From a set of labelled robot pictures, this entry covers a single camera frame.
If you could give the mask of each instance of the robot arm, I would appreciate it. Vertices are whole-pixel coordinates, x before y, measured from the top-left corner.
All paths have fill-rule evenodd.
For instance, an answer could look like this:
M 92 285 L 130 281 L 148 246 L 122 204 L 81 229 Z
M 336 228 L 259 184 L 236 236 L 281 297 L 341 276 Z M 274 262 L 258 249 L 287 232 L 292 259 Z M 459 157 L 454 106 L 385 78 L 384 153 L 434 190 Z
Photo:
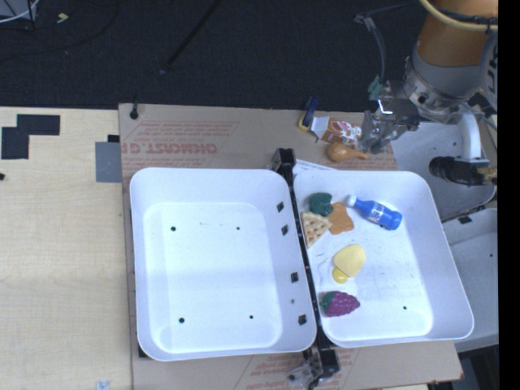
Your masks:
M 379 108 L 365 113 L 358 145 L 377 154 L 404 132 L 416 131 L 422 120 L 455 124 L 463 155 L 432 159 L 430 173 L 459 184 L 496 184 L 496 170 L 489 171 L 481 152 L 477 121 L 484 114 L 468 101 L 481 92 L 497 111 L 498 0 L 419 2 L 428 15 L 406 59 L 404 79 L 383 83 Z

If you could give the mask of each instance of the toy bottle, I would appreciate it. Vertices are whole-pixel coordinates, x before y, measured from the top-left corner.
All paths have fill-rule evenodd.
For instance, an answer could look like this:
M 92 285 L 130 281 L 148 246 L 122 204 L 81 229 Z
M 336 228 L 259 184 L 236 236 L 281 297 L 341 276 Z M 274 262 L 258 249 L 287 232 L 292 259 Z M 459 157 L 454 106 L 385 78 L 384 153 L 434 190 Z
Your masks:
M 362 201 L 354 195 L 348 195 L 345 203 L 348 207 L 358 210 L 363 217 L 372 223 L 379 224 L 387 230 L 397 229 L 403 219 L 400 212 L 390 210 L 376 201 Z

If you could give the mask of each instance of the bottle cap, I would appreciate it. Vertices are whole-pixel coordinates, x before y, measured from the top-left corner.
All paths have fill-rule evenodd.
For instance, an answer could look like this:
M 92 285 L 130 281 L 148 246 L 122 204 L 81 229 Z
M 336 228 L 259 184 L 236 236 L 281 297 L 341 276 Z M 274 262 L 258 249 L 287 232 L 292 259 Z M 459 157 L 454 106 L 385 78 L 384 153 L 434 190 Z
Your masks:
M 357 200 L 357 198 L 354 195 L 348 195 L 347 200 L 346 200 L 347 206 L 352 208 L 354 206 L 354 204 L 356 203 L 356 200 Z

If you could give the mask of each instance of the dark background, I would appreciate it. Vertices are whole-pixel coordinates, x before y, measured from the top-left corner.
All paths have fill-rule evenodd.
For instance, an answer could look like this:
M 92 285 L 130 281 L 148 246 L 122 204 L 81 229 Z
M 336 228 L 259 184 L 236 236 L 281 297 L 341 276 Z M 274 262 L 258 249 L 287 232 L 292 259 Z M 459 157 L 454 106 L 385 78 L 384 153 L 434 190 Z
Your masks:
M 382 63 L 355 15 L 410 3 L 372 17 L 398 80 L 426 18 L 414 0 L 222 0 L 161 74 L 214 1 L 41 0 L 33 22 L 0 23 L 0 105 L 374 110 Z

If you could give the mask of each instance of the orange cylinder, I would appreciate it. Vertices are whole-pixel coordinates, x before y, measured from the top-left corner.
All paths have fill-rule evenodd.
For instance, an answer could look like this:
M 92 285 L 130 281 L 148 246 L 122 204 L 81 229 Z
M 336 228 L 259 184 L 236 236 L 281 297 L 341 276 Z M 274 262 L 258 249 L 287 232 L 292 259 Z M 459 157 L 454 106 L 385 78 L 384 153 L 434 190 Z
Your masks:
M 498 18 L 498 0 L 432 0 L 431 4 L 462 15 Z M 485 32 L 463 30 L 428 14 L 418 36 L 417 53 L 440 67 L 478 65 L 487 39 Z

